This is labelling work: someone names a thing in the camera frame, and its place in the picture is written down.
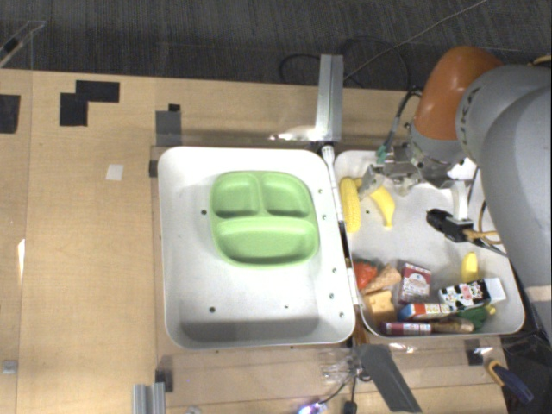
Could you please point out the red strawberry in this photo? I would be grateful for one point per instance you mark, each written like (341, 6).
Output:
(365, 274)

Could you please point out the blue and orange carton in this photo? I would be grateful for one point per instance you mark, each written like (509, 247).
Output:
(422, 311)

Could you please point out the green pepper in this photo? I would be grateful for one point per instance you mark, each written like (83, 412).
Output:
(474, 316)

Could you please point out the red and white carton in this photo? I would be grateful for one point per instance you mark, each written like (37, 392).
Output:
(414, 284)

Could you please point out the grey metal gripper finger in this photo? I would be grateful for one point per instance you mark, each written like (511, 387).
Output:
(370, 181)
(406, 184)

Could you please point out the yellow banana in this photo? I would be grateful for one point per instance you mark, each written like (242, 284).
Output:
(385, 203)

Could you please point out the dark red bottle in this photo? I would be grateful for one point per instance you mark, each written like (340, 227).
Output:
(405, 328)

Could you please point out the cow print milk carton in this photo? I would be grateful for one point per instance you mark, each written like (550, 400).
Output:
(468, 293)

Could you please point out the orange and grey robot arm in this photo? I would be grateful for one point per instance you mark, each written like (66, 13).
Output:
(509, 145)

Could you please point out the brown bread roll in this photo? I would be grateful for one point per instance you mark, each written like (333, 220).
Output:
(453, 326)

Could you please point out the tan waffle cone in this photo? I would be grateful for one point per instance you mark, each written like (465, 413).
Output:
(384, 279)

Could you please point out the black cylinder on white bracket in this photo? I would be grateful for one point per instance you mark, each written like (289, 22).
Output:
(448, 224)

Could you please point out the green divided plate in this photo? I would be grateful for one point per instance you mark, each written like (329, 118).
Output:
(263, 231)

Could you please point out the yellow cheese wedge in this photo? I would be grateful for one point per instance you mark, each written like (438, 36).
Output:
(380, 306)

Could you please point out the yellow corn cob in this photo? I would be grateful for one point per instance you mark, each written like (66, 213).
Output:
(350, 207)

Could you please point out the white plastic tray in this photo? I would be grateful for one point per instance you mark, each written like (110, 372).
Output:
(418, 240)
(194, 274)

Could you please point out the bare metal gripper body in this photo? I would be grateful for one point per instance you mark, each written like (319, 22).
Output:
(403, 164)

